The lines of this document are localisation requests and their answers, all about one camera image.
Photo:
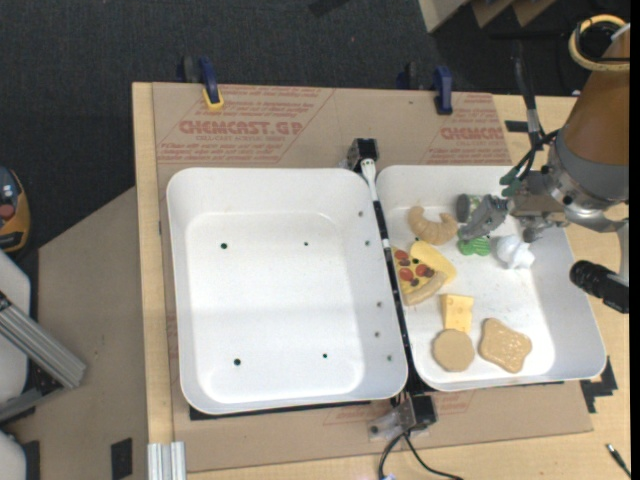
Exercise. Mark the yellow toy pizza slice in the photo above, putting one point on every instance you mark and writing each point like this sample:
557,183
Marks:
417,273

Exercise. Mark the green toy lettuce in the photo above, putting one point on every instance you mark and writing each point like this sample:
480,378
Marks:
475,248

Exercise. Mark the white plastic tray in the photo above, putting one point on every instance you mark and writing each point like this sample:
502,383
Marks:
280,293
540,308

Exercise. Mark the tan toy croissant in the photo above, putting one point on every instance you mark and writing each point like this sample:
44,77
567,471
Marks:
431,228

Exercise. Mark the round tan toy biscuit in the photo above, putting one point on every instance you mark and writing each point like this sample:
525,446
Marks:
453,350

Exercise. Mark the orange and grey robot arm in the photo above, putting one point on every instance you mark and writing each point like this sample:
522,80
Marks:
597,113

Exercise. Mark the thin black and white rod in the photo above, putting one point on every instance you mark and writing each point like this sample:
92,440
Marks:
384,235

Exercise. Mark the brown cardboard board red print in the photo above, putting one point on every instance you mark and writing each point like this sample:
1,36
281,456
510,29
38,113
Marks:
310,128

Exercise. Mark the yellow toy cheese wedge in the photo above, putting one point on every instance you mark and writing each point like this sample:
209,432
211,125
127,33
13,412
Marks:
457,312

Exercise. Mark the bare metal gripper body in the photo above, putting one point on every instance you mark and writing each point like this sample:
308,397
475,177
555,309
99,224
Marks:
540,203

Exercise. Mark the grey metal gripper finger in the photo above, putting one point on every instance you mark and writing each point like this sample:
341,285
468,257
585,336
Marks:
492,205
477,227

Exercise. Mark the white bumpy toy food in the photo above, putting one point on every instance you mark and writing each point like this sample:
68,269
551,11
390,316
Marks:
512,252

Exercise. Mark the small grey can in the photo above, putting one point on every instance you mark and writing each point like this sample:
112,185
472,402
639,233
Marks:
465,207

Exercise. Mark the tan toy bread slice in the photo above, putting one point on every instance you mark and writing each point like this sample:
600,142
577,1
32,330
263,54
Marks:
505,345

